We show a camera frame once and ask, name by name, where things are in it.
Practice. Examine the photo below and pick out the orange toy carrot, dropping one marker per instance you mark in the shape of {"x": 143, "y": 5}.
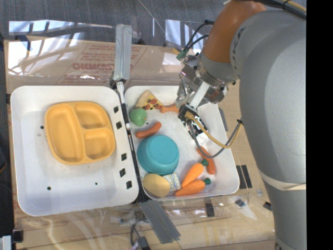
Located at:
{"x": 193, "y": 173}
{"x": 192, "y": 187}

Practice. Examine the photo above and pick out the teal bowl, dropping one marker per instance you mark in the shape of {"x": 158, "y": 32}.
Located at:
{"x": 158, "y": 154}

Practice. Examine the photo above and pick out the brown cardboard board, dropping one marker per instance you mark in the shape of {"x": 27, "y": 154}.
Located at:
{"x": 78, "y": 61}

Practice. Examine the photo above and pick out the yellow divided plate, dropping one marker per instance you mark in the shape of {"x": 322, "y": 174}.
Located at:
{"x": 78, "y": 133}

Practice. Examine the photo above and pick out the orange toy sausage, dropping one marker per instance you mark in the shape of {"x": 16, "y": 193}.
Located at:
{"x": 210, "y": 165}
{"x": 148, "y": 130}

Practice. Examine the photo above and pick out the yellow toy potato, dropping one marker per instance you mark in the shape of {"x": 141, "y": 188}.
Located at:
{"x": 156, "y": 185}

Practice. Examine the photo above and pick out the black cylinder on white bracket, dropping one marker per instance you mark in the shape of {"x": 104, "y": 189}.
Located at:
{"x": 187, "y": 113}

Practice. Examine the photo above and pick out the toy pizza slice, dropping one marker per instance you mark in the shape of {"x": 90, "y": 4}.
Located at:
{"x": 148, "y": 100}

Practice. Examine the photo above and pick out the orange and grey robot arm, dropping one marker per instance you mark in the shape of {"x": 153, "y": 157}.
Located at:
{"x": 270, "y": 92}

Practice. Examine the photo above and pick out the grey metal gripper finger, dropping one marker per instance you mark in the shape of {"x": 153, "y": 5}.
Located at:
{"x": 179, "y": 98}
{"x": 187, "y": 95}

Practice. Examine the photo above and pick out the white plastic tray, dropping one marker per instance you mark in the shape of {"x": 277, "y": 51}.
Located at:
{"x": 223, "y": 176}
{"x": 70, "y": 186}

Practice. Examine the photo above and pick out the black and white carton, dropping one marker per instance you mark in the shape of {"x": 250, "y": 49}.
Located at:
{"x": 199, "y": 129}

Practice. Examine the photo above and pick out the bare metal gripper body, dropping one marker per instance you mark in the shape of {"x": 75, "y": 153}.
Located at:
{"x": 197, "y": 81}

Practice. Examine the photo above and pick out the orange toy drumstick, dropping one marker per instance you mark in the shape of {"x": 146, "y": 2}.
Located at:
{"x": 169, "y": 109}

